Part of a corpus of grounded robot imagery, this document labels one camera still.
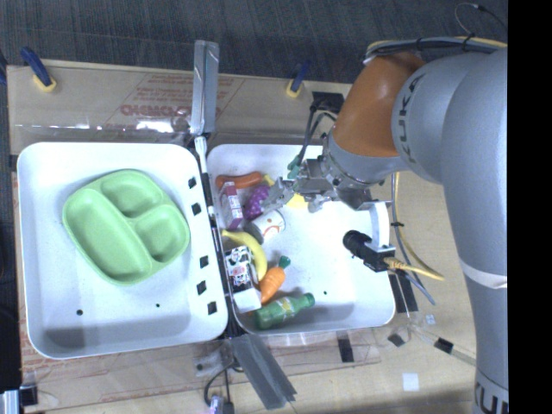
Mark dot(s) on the orange carrot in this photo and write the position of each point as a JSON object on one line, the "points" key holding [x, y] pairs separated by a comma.
{"points": [[272, 280]]}

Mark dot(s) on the green bottle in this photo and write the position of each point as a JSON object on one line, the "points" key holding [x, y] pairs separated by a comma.
{"points": [[278, 312]]}

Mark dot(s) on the pink carton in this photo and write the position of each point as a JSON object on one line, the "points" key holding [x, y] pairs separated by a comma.
{"points": [[230, 207]]}

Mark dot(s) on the black cylinder on white bracket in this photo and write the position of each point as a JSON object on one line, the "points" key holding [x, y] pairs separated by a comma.
{"points": [[364, 246]]}

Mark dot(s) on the orange sausage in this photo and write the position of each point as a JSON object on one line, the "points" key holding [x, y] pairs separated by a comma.
{"points": [[241, 180]]}

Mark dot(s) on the yellow round toy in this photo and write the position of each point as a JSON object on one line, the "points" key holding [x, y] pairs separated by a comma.
{"points": [[297, 201]]}

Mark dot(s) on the brown cardboard board, red print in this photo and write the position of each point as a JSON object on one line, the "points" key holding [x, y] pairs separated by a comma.
{"points": [[108, 97]]}

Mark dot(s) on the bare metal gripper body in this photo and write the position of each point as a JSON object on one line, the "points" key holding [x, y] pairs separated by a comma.
{"points": [[317, 179]]}

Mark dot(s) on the black and white cow carton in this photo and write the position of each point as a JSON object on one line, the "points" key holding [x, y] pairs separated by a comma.
{"points": [[239, 270]]}

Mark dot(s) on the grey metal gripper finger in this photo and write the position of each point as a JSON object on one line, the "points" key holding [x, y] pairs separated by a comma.
{"points": [[282, 190], [317, 204]]}

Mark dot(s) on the green divided plate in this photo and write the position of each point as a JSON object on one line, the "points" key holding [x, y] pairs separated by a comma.
{"points": [[125, 227]]}

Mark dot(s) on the purple grapes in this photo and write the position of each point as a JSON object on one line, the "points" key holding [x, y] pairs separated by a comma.
{"points": [[255, 203]]}

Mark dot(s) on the white plastic tray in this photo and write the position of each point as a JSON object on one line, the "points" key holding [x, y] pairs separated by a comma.
{"points": [[52, 283], [336, 274]]}

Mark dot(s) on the white can with orange print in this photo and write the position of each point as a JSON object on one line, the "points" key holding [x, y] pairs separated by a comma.
{"points": [[269, 227]]}

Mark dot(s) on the thin black and white rod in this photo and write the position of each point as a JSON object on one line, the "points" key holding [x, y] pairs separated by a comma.
{"points": [[202, 153]]}

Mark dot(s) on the yellow banana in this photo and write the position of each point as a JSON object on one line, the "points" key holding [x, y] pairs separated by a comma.
{"points": [[254, 246]]}

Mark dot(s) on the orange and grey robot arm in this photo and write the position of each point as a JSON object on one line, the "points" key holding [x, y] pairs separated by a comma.
{"points": [[448, 114]]}

